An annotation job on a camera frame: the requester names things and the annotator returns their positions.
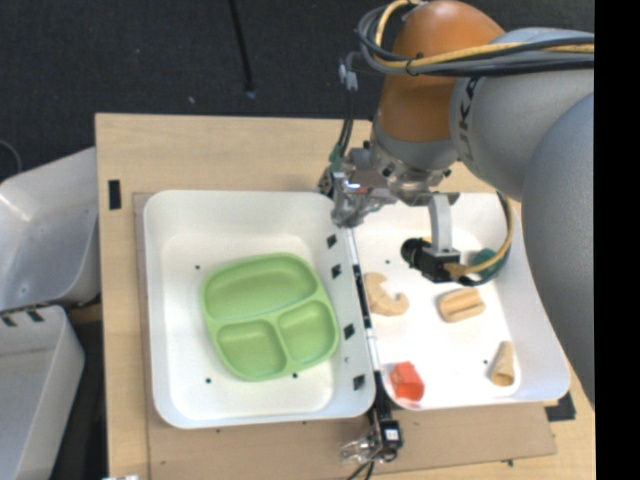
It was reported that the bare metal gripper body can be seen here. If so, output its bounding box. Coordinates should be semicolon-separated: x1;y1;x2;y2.
331;143;450;206

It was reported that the beige toy croissant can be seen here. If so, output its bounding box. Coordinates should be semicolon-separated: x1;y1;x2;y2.
361;271;411;317

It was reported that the thin black and white rod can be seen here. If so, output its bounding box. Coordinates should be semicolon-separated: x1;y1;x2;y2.
346;225;392;422

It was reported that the green divided plate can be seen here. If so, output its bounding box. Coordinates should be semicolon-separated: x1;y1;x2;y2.
200;252;342;383

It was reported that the teal green round object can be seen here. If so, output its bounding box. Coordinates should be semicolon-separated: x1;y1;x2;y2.
471;247;502;274

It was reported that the beige toy bread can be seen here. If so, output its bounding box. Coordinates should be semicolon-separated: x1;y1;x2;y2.
436;287;487;324

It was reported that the white plastic tray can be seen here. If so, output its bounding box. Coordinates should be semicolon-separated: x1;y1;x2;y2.
346;191;572;412
143;189;377;430

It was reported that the red carton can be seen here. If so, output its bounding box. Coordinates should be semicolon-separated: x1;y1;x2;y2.
389;360;426;402

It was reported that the beige toy cone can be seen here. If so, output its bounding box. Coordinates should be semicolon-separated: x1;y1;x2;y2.
489;340;517;387

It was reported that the black cylinder on white bracket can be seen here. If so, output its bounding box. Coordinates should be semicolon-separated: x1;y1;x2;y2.
399;192;462;285

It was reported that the black block with thin wires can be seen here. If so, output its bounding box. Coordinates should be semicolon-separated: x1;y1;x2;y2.
375;416;405;453

